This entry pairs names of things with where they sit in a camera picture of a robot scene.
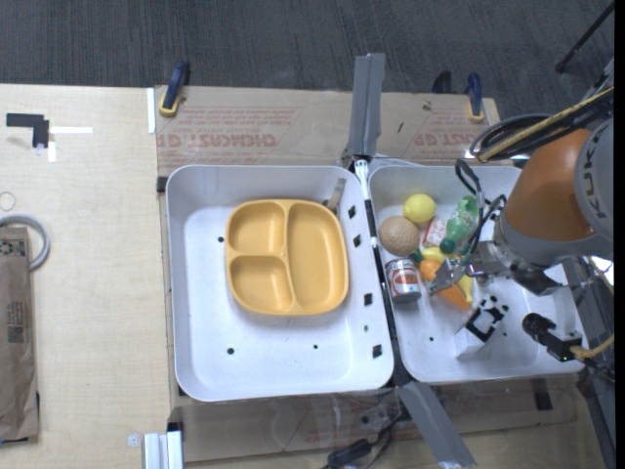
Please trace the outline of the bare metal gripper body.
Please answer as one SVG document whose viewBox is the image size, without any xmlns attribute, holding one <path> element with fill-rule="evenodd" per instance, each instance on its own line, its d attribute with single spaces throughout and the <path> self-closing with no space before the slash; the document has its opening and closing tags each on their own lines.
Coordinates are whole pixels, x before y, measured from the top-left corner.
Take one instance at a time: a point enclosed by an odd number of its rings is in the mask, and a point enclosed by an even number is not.
<svg viewBox="0 0 625 469">
<path fill-rule="evenodd" d="M 512 277 L 519 272 L 517 253 L 505 242 L 480 241 L 469 264 L 469 276 Z"/>
</svg>

